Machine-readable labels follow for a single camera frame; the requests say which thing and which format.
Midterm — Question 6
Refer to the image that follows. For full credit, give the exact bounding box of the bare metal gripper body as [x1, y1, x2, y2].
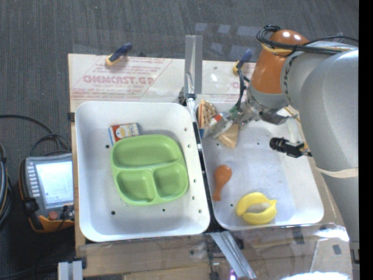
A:
[230, 99, 295, 128]

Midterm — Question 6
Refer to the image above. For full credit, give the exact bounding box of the tan bread slice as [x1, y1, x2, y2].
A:
[217, 123, 240, 149]

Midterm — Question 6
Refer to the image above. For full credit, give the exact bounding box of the red and white packet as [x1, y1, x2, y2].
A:
[209, 113, 227, 128]

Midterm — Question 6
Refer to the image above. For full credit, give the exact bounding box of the tan lattice waffle slice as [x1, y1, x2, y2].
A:
[197, 99, 219, 130]

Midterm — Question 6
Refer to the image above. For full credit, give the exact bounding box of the brown chicken drumstick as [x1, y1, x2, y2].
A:
[212, 164, 233, 202]

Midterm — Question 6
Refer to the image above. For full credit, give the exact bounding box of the white plastic tray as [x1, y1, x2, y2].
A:
[194, 99, 325, 232]
[75, 101, 211, 243]

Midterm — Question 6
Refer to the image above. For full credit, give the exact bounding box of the green divided plate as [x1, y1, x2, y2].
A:
[110, 134, 190, 207]

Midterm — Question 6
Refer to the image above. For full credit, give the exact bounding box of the yellow banana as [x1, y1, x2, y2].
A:
[235, 191, 278, 226]

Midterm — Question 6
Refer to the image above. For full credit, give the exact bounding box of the red, white and blue carton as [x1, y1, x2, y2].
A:
[108, 122, 142, 146]

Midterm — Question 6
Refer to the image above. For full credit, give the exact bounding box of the brown cardboard board, red print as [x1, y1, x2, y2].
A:
[67, 53, 346, 277]

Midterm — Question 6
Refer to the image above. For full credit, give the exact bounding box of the black cylinder on white bracket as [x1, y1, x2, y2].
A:
[269, 117, 310, 159]

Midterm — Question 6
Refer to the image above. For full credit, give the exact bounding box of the black block with thin wires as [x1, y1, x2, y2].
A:
[178, 89, 196, 106]

